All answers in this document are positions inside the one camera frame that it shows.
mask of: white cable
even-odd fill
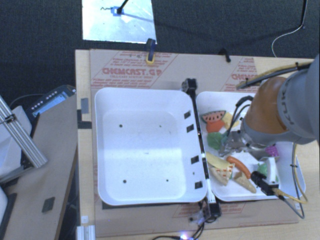
[[[276,39],[273,40],[273,42],[272,42],[272,44],[271,44],[271,50],[272,50],[272,53],[273,53],[273,56],[274,56],[274,57],[277,58],[277,55],[275,54],[275,51],[274,51],[274,44],[275,44],[275,42],[276,42],[278,39],[282,38],[282,37],[285,37],[285,36],[287,36],[287,35],[291,35],[291,34],[297,32],[297,31],[300,30],[302,27],[303,27],[303,25],[300,25],[296,30],[294,30],[294,31],[292,31],[292,32],[289,32],[289,33],[282,34],[282,35],[278,36]]]

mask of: dark floor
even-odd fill
[[[272,57],[271,44],[297,28],[303,0],[152,0],[159,52]],[[279,39],[279,57],[319,53],[320,0],[308,0],[305,29]],[[144,49],[143,44],[82,39],[82,0],[0,0],[0,95],[9,104],[26,94],[75,85],[76,49]],[[16,102],[26,109],[36,98]],[[72,236],[75,190],[64,236]]]

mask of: electronic device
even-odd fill
[[[32,122],[38,114],[42,114],[55,105],[65,101],[76,93],[76,88],[70,85],[59,86],[35,101],[26,111],[26,115]]]

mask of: toy hot dog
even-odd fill
[[[241,172],[243,172],[247,179],[251,178],[251,172],[249,171],[249,169],[241,161],[239,161],[238,159],[234,158],[233,156],[228,156],[226,158],[226,160],[230,164],[234,164],[235,167],[237,167]]]

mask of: toy watermelon slice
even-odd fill
[[[221,120],[225,114],[226,114],[225,110],[219,110],[219,111],[205,113],[201,116],[201,118],[206,123],[214,123]]]

